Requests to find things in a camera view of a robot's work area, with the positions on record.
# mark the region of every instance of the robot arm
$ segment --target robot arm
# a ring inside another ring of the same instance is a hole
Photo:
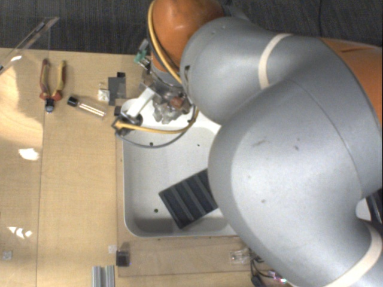
[[[154,0],[151,3],[148,37],[141,44],[135,61],[144,67],[141,87],[149,88],[154,93],[156,121],[169,124],[191,111],[192,103],[184,92],[179,76],[181,55],[189,39],[205,23],[233,14],[245,18],[239,10],[230,5],[221,6],[216,0]],[[146,58],[148,49],[150,60]],[[114,128],[119,131],[130,127],[124,121],[130,123],[131,116],[123,108],[122,118],[114,124]]]
[[[151,75],[222,125],[209,182],[238,235],[297,286],[382,282],[381,236],[355,215],[382,188],[382,49],[269,32],[212,3],[176,51],[155,6],[165,67],[152,55]]]

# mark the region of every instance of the red pliers handle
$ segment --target red pliers handle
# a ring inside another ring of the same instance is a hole
[[[66,62],[63,60],[59,65],[57,86],[52,95],[49,92],[49,86],[48,86],[49,67],[50,67],[50,64],[48,59],[44,59],[42,61],[41,74],[40,74],[40,89],[41,89],[40,98],[42,100],[45,100],[45,110],[47,112],[52,112],[54,108],[54,102],[60,101],[62,98],[62,90],[64,89],[64,85],[65,85]]]

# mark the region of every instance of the clear plastic piece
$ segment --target clear plastic piece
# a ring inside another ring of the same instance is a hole
[[[43,34],[48,32],[50,28],[59,20],[59,17],[44,18],[19,44],[12,49],[0,61],[0,75],[12,66],[16,61],[22,59],[25,50],[32,47]]]
[[[246,265],[250,263],[250,259],[249,248],[230,252],[230,263],[232,265]]]
[[[77,98],[69,97],[68,105],[73,106],[74,108],[79,109],[80,111],[86,112],[92,116],[103,119],[107,114],[107,109],[97,101],[89,98]]]

